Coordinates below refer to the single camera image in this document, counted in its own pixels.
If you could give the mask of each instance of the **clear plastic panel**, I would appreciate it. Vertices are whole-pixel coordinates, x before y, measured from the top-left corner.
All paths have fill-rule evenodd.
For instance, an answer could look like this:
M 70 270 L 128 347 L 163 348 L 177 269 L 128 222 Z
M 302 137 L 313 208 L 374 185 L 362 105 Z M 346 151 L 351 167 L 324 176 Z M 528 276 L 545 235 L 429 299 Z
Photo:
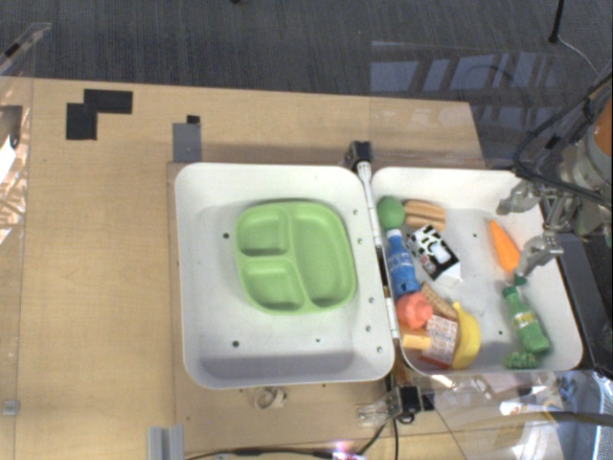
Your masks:
M 465 458 L 610 458 L 611 381 L 594 372 L 418 379 Z
M 369 137 L 382 165 L 509 168 L 526 132 L 576 100 L 593 78 L 568 55 L 374 42 Z M 434 148 L 426 141 L 433 135 Z
M 14 457 L 21 274 L 28 191 L 34 49 L 48 31 L 34 24 L 0 55 L 0 457 Z

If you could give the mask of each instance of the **orange carrot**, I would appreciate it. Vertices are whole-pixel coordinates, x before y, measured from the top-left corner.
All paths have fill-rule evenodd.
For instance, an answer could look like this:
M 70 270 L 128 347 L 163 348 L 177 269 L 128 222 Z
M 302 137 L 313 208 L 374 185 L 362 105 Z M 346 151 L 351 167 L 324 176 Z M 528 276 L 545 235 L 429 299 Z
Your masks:
M 494 239 L 494 247 L 498 255 L 498 263 L 503 269 L 512 272 L 519 264 L 519 250 L 498 223 L 493 219 L 489 221 L 489 230 Z

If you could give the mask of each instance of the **green divided plate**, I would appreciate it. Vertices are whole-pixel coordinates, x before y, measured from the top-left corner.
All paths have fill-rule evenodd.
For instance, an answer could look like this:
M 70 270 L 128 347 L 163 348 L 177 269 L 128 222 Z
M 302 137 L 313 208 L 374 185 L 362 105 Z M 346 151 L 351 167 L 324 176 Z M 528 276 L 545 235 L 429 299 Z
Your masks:
M 322 204 L 287 201 L 246 209 L 235 226 L 234 250 L 242 288 L 261 311 L 326 311 L 355 293 L 345 225 Z

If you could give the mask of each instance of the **toy food package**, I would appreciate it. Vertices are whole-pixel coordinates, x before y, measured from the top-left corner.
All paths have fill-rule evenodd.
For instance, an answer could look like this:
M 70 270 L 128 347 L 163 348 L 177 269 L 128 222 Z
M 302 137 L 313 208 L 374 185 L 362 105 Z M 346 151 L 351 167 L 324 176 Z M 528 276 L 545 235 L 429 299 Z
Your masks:
M 430 336 L 430 346 L 424 350 L 420 359 L 441 368 L 449 368 L 456 347 L 458 323 L 438 315 L 433 315 L 425 327 Z
M 415 231 L 406 243 L 432 280 L 450 288 L 462 281 L 460 260 L 432 225 Z

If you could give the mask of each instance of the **cable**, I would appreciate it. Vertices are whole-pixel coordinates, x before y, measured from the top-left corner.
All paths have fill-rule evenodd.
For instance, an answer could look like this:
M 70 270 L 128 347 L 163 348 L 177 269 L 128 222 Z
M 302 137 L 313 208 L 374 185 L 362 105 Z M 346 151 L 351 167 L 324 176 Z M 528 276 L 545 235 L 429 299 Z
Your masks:
M 398 426 L 396 420 L 392 420 L 394 426 L 394 460 L 398 460 L 398 452 L 400 451 L 399 438 L 398 438 Z
M 580 57 L 582 57 L 583 61 L 585 61 L 587 63 L 587 65 L 592 69 L 592 71 L 594 72 L 594 75 L 598 76 L 598 70 L 594 66 L 594 63 L 592 63 L 592 61 L 590 61 L 590 58 L 588 58 L 582 50 L 580 50 L 580 49 L 576 48 L 575 46 L 573 46 L 572 44 L 566 42 L 564 39 L 562 39 L 562 36 L 559 35 L 559 34 L 557 35 L 557 40 L 560 42 L 560 44 L 563 44 L 569 50 L 574 51 Z
M 385 429 L 385 426 L 387 424 L 388 424 L 388 421 L 386 421 L 385 424 L 376 431 L 375 436 L 373 436 L 373 438 L 371 438 L 370 441 L 366 445 L 364 445 L 361 449 L 357 451 L 358 455 L 363 455 L 364 453 L 368 451 L 368 449 L 372 445 L 375 444 L 375 441 L 379 439 L 379 436 L 381 436 L 381 433 L 383 432 L 383 429 Z
M 225 451 L 212 451 L 210 453 L 199 453 L 195 456 L 186 457 L 185 460 L 201 460 L 203 458 L 212 458 L 219 455 L 235 455 L 237 457 L 252 457 L 261 456 L 273 453 L 289 453 L 292 455 L 310 456 L 312 458 L 325 458 L 331 460 L 333 454 L 328 451 L 317 451 L 307 449 L 292 449 L 292 448 L 239 448 Z
M 587 57 L 587 55 L 582 52 L 581 50 L 579 50 L 578 48 L 576 48 L 575 46 L 573 46 L 572 44 L 569 44 L 568 42 L 566 42 L 564 39 L 562 39 L 562 36 L 558 33 L 557 34 L 557 40 L 564 46 L 566 46 L 568 49 L 570 49 L 571 51 L 574 51 L 575 53 L 577 53 L 582 59 L 583 61 L 585 61 L 587 63 L 587 65 L 592 69 L 592 71 L 594 72 L 594 74 L 596 76 L 598 76 L 598 70 L 596 69 L 596 67 L 594 66 L 594 63 L 592 63 L 592 61 L 590 60 L 590 58 Z
M 373 438 L 371 438 L 368 441 L 368 443 L 364 445 L 357 452 L 358 455 L 363 455 L 364 453 L 366 453 L 366 451 L 376 442 L 376 440 L 379 439 L 379 436 L 381 436 L 383 429 L 385 429 L 385 427 L 390 421 L 393 421 L 393 420 L 386 421 L 385 424 L 376 431 L 375 436 L 373 436 Z M 394 433 L 397 438 L 396 422 L 393 421 L 393 423 L 394 423 Z M 219 455 L 235 455 L 237 457 L 260 456 L 260 455 L 265 455 L 266 453 L 289 453 L 289 454 L 294 454 L 294 455 L 310 456 L 313 458 L 325 458 L 329 460 L 333 458 L 333 453 L 329 451 L 318 451 L 316 449 L 310 450 L 310 449 L 294 449 L 294 448 L 238 448 L 238 449 L 211 451 L 209 453 L 198 453 L 196 455 L 186 457 L 185 460 L 201 460 L 203 458 L 213 458 Z
M 605 207 L 607 210 L 611 211 L 611 201 L 606 200 L 602 195 L 589 191 L 587 189 L 583 189 L 580 186 L 575 186 L 573 184 L 569 184 L 567 182 L 563 182 L 551 177 L 547 177 L 541 173 L 538 173 L 528 167 L 521 159 L 520 156 L 522 152 L 526 149 L 526 147 L 545 129 L 559 121 L 566 114 L 571 112 L 575 107 L 584 102 L 586 99 L 590 98 L 593 94 L 597 93 L 601 88 L 603 88 L 608 81 L 611 80 L 611 74 L 609 73 L 604 79 L 599 81 L 596 85 L 593 85 L 588 89 L 588 92 L 581 97 L 578 101 L 572 103 L 564 107 L 557 114 L 549 118 L 547 121 L 543 122 L 539 127 L 537 127 L 534 131 L 529 131 L 524 138 L 524 140 L 519 144 L 515 154 L 513 155 L 513 164 L 515 166 L 515 173 L 519 177 L 527 178 L 528 180 L 539 180 L 544 184 L 548 184 L 550 186 L 554 186 L 562 191 L 566 191 L 572 193 L 576 196 L 584 197 L 589 199 L 601 206 Z

